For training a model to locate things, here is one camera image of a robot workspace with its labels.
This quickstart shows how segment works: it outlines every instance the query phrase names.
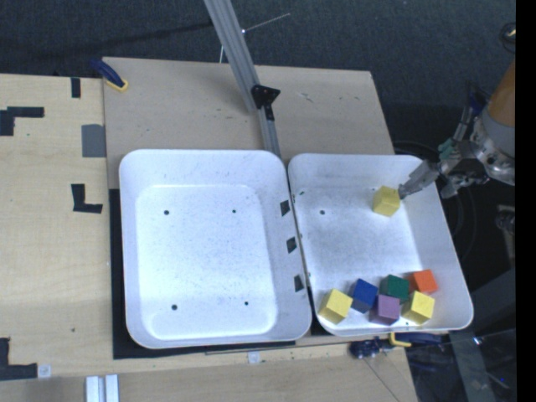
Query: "green block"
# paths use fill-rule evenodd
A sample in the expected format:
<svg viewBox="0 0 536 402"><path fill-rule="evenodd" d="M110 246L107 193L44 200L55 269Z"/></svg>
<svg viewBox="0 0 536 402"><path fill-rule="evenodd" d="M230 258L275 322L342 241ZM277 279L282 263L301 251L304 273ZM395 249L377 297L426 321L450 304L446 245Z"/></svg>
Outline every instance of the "green block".
<svg viewBox="0 0 536 402"><path fill-rule="evenodd" d="M400 299L406 302L410 296L410 281L389 274L379 284L379 293Z"/></svg>

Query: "robotic hand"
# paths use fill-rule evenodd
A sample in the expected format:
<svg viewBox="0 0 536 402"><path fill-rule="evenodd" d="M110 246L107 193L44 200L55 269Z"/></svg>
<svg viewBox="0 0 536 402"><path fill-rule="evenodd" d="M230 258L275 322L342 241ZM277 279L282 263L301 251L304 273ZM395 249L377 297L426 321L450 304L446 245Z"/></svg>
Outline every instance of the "robotic hand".
<svg viewBox="0 0 536 402"><path fill-rule="evenodd" d="M515 60L488 100L474 87L454 136L439 146L440 161L423 161L399 186L400 198L419 192L439 176L446 186L442 198L490 178L515 185ZM472 134L466 138L467 129Z"/></svg>

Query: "toy block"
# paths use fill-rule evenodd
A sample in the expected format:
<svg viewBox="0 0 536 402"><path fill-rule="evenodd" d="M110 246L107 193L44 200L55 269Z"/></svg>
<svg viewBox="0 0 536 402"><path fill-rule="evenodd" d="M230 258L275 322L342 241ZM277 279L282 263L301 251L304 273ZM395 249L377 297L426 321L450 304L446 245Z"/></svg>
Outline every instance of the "toy block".
<svg viewBox="0 0 536 402"><path fill-rule="evenodd" d="M374 194L372 210L384 216L392 216L400 207L400 196L397 189L382 186Z"/></svg>
<svg viewBox="0 0 536 402"><path fill-rule="evenodd" d="M414 291L410 299L402 306L401 316L417 324L423 324L432 318L436 300L424 293Z"/></svg>
<svg viewBox="0 0 536 402"><path fill-rule="evenodd" d="M399 298L400 303L406 302L410 295L410 281L389 274L379 284L379 293Z"/></svg>
<svg viewBox="0 0 536 402"><path fill-rule="evenodd" d="M324 317L331 323L341 322L347 315L352 305L352 297L342 293L337 289L332 289L322 299L322 304L318 310L318 316Z"/></svg>
<svg viewBox="0 0 536 402"><path fill-rule="evenodd" d="M431 270L416 271L410 278L410 290L420 293L433 293L438 289L434 273Z"/></svg>
<svg viewBox="0 0 536 402"><path fill-rule="evenodd" d="M400 318L399 298L379 294L374 306L368 313L368 319L380 325L392 325Z"/></svg>
<svg viewBox="0 0 536 402"><path fill-rule="evenodd" d="M378 287L371 285L365 280L358 279L352 290L352 308L359 312L365 313L374 306Z"/></svg>

